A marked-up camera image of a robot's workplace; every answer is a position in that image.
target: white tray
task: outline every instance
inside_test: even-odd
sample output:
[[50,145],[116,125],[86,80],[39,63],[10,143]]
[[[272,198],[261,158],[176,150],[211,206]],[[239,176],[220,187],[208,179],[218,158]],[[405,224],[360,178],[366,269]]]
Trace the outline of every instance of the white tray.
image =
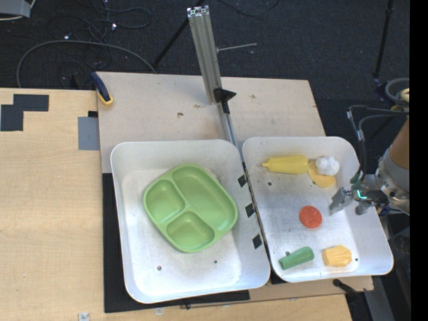
[[[272,156],[304,154],[308,159],[332,155],[340,163],[336,184],[323,189],[307,174],[271,173],[261,164]],[[272,268],[287,282],[325,278],[387,274],[393,266],[393,255],[375,208],[356,215],[353,201],[344,210],[328,214],[332,196],[340,187],[350,188],[349,180],[358,170],[358,159],[351,144],[338,137],[254,137],[243,145],[243,157],[255,197],[261,226],[268,246]],[[322,214],[322,224],[308,229],[299,220],[300,209],[313,205]],[[352,252],[346,267],[326,266],[322,250],[344,245]],[[309,246],[315,258],[283,270],[279,259],[286,252]]]
[[[212,173],[237,204],[233,229],[197,253],[175,249],[149,219],[142,204],[148,185],[181,164],[194,163]],[[132,298],[142,303],[258,288],[270,277],[270,263],[237,148],[225,140],[123,142],[111,154],[124,281]]]

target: black tape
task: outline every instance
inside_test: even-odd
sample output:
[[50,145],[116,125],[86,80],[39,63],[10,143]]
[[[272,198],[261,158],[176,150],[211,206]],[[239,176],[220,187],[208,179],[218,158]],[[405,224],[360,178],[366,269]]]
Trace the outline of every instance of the black tape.
[[250,203],[248,206],[246,206],[245,211],[247,212],[247,216],[251,217],[254,214],[253,204]]
[[0,131],[23,131],[24,111],[48,110],[49,95],[14,94],[13,104],[1,105]]
[[255,249],[256,249],[256,248],[258,248],[261,244],[262,244],[262,242],[261,242],[260,234],[257,234],[257,235],[253,238],[253,245],[254,245],[254,248],[255,248]]
[[88,116],[90,118],[97,118],[98,117],[98,111],[97,110],[89,110],[88,111]]
[[242,175],[241,177],[238,178],[238,182],[239,185],[241,186],[241,188],[246,184],[247,180],[245,179],[245,175]]

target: green divided plate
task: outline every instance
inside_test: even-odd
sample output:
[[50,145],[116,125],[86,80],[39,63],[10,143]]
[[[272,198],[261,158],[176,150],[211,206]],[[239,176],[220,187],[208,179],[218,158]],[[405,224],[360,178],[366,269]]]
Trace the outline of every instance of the green divided plate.
[[235,201],[203,167],[177,166],[151,183],[143,205],[164,237],[182,252],[213,245],[236,224]]

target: white toy cauliflower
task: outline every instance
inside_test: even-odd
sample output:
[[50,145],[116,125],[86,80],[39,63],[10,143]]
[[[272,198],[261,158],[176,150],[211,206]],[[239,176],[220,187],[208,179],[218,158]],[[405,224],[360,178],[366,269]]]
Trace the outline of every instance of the white toy cauliflower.
[[326,176],[334,176],[339,172],[339,162],[333,156],[321,156],[315,160],[318,173]]

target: black clip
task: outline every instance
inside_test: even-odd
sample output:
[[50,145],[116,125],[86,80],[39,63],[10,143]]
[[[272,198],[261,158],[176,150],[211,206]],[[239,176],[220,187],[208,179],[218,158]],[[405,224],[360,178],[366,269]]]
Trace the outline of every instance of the black clip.
[[229,105],[227,104],[227,101],[232,99],[236,93],[230,92],[229,90],[223,89],[223,88],[216,88],[214,89],[214,98],[216,102],[221,102],[221,106],[223,107],[224,113],[230,114]]
[[109,104],[112,104],[113,97],[108,93],[105,84],[101,80],[101,77],[96,72],[92,72],[91,78],[95,84],[97,96],[101,100],[101,102],[106,106],[108,106]]

